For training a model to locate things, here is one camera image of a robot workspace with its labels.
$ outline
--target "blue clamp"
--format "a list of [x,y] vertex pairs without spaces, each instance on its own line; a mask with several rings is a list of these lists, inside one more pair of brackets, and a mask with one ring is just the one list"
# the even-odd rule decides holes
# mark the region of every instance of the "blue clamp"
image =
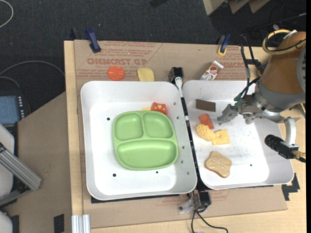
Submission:
[[221,40],[218,42],[218,44],[220,45],[218,48],[218,55],[219,56],[224,56],[227,50],[227,46],[229,44],[229,39],[230,39],[230,34],[226,34],[226,36],[222,36]]
[[86,28],[86,38],[87,40],[91,41],[91,44],[89,45],[91,47],[91,49],[93,50],[94,53],[100,52],[102,49],[101,47],[98,45],[97,39],[96,39],[96,35],[93,29],[91,28]]

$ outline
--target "green dish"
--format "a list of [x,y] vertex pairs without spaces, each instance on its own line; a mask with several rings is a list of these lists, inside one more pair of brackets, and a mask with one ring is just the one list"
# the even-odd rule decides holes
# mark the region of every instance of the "green dish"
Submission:
[[118,115],[113,122],[113,143],[119,163],[132,170],[165,168],[178,158],[172,122],[157,111]]

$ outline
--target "blue screen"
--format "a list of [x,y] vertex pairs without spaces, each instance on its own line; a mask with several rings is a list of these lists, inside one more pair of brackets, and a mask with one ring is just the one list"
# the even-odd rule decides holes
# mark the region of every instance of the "blue screen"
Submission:
[[19,121],[17,98],[15,96],[0,97],[0,123],[14,124]]

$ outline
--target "brown cylinder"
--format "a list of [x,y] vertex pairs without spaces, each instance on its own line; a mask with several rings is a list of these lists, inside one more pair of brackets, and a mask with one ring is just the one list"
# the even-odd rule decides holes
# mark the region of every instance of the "brown cylinder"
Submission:
[[[306,39],[306,32],[293,33],[286,37],[277,49],[289,48],[304,39]],[[299,84],[296,71],[297,60],[302,49],[295,49],[281,55],[273,55],[261,77],[263,86],[278,93],[304,93]]]

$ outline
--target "wooden table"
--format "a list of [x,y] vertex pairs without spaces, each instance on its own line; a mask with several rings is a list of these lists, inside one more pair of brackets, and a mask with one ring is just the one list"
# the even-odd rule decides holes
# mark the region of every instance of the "wooden table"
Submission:
[[[256,58],[267,59],[267,54],[261,48],[253,48]],[[77,116],[77,93],[75,77],[75,54],[74,42],[64,42],[65,71],[66,71],[66,96],[67,96],[67,114],[68,114],[68,137],[69,137],[69,162],[70,162],[70,184],[71,184],[71,206],[72,215],[81,216],[84,214],[82,184],[81,184],[81,164],[80,164],[80,146],[79,130]],[[296,143],[301,151],[305,151],[306,124],[298,109],[293,109],[284,114],[284,116],[301,117],[297,122]],[[282,133],[285,127],[280,126]],[[290,194],[290,201],[287,202],[288,210],[269,213],[256,213],[238,216],[221,216],[208,218],[211,225],[223,226],[228,228],[230,233],[241,232],[306,232],[306,164],[296,160],[292,161],[294,171],[300,184],[300,190],[297,193]],[[203,232],[221,232],[220,230],[207,227],[202,220],[195,219],[195,231]],[[123,232],[191,232],[190,220],[178,220],[160,223],[148,223],[140,225],[108,227],[92,229],[92,233],[123,233]]]

